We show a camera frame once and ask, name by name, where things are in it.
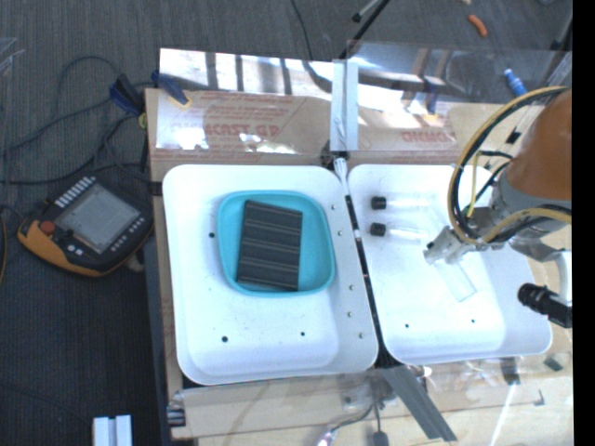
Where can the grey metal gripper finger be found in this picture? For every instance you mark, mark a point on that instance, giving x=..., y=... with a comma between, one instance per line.
x=458, y=253
x=441, y=243

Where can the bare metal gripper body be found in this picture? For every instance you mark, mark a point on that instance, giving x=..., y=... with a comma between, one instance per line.
x=530, y=244

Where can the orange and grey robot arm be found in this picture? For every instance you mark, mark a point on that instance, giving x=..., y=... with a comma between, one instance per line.
x=544, y=142

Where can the clear plastic bottle black cap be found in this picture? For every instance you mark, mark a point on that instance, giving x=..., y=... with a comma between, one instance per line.
x=377, y=229
x=379, y=202

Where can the white plastic tray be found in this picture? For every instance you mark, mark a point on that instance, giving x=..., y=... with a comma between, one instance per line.
x=441, y=332
x=260, y=337

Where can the blue plate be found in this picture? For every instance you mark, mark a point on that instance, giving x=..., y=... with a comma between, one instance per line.
x=321, y=253

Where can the dark grey striped rectangle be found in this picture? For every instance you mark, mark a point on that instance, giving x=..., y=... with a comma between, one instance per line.
x=269, y=246

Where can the orange toy sausage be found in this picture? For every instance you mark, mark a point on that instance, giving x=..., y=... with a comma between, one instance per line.
x=478, y=25

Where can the brown cardboard board red print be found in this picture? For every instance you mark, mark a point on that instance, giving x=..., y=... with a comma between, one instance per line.
x=260, y=416

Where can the black cylinder on white bracket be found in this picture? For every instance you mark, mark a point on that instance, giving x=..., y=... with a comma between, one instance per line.
x=544, y=300

